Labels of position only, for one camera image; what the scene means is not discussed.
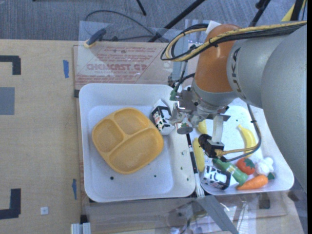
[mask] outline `gray carpet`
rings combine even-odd
[[[162,28],[195,0],[140,1],[146,16],[136,0],[0,0],[0,38],[78,40],[79,22],[95,10],[116,11],[144,26]],[[258,1],[206,0],[172,28],[184,29],[185,20],[216,20],[248,26],[257,13],[255,3]],[[294,2],[271,0],[258,25],[279,22]],[[126,17],[108,12],[91,15],[88,21],[114,23],[115,30],[119,29],[118,37],[124,35],[125,25],[133,25]]]

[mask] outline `orange divided plate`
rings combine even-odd
[[[93,128],[92,140],[107,164],[121,174],[131,174],[146,166],[164,147],[156,126],[132,107],[103,118]]]

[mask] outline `red tomato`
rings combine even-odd
[[[251,175],[255,171],[253,161],[246,157],[240,158],[236,163],[236,166],[247,175]]]

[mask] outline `yellow banana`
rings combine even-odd
[[[207,134],[206,120],[203,120],[198,124],[197,130],[199,130],[202,134]]]
[[[247,128],[244,128],[241,126],[241,124],[238,125],[238,128],[240,129],[240,132],[243,136],[244,139],[244,143],[245,143],[245,148],[249,148],[249,147],[253,147],[256,145],[256,141],[255,141],[255,137],[254,134],[252,133],[252,131],[250,131]]]
[[[198,138],[193,140],[193,151],[195,155],[196,165],[199,172],[203,172],[205,169],[205,157],[203,149],[200,147]]]

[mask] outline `carrot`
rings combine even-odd
[[[238,186],[237,189],[238,190],[258,189],[266,185],[268,182],[269,182],[268,177],[266,177],[265,175],[258,175],[250,180],[247,180],[242,186]]]

